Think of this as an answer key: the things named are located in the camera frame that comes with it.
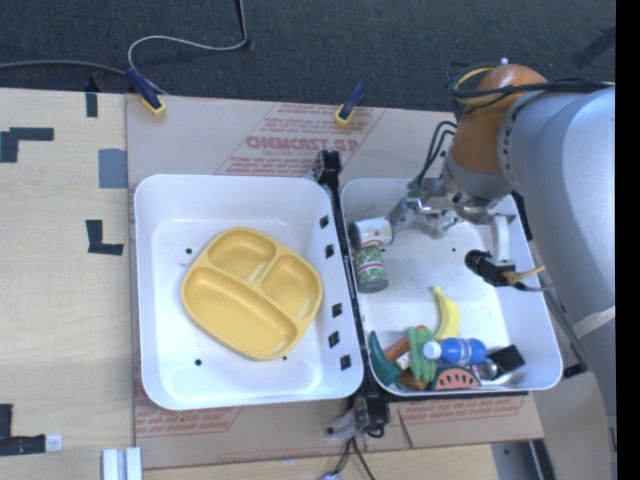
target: blue bottle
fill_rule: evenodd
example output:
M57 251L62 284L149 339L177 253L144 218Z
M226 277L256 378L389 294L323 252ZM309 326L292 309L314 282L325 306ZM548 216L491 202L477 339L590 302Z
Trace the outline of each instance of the blue bottle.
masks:
M467 366L479 364L487 358L487 347L476 338L445 338L428 341L422 353L427 359L441 359L448 364Z

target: bottle cap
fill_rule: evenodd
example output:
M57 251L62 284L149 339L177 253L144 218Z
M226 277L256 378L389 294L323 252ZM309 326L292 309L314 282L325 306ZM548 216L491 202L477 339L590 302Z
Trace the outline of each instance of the bottle cap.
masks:
M422 347L422 353L427 359L438 359L442 354L442 347L437 341L427 341Z

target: banana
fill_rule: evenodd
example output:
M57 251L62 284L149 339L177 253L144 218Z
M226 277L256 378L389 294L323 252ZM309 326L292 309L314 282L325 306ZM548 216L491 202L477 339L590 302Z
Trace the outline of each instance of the banana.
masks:
M460 310L458 309L458 304L442 293L439 286L434 286L432 290L438 298L438 308L440 309L440 326L434 334L434 339L441 341L445 338L456 337L460 332Z

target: yellow plate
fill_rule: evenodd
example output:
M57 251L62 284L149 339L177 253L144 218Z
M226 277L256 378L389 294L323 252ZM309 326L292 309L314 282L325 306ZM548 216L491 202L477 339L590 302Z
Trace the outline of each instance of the yellow plate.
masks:
M250 228L216 236L184 277L182 304L200 328L256 360L296 346L322 302L322 281L299 254Z

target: watermelon slice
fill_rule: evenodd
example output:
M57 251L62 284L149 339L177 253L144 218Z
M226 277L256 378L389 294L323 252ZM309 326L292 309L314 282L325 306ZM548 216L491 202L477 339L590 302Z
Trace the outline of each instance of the watermelon slice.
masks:
M431 391L448 391L478 387L480 387L480 380L471 370L461 366L447 366L438 370L429 389Z

